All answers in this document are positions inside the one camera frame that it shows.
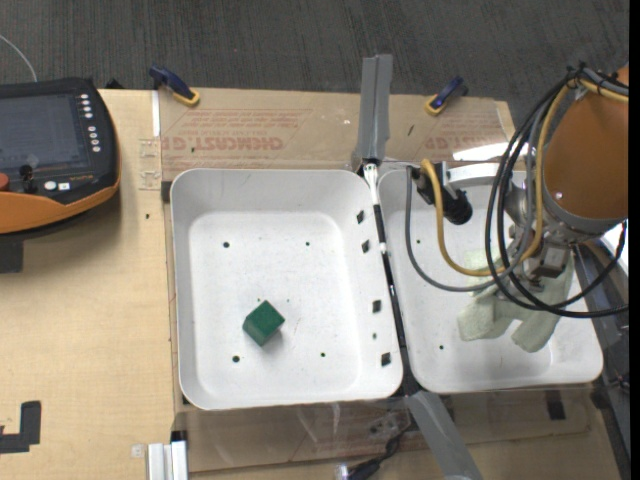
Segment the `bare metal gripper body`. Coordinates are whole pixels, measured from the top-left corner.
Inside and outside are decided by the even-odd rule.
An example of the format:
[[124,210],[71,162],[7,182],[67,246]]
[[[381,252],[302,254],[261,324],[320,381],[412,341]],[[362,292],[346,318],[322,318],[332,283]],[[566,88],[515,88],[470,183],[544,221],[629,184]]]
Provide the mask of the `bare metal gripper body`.
[[504,209],[511,222],[507,254],[515,264],[512,274],[520,281],[561,276],[569,263],[571,230],[559,219],[548,194],[542,191],[538,206],[533,182],[510,182]]

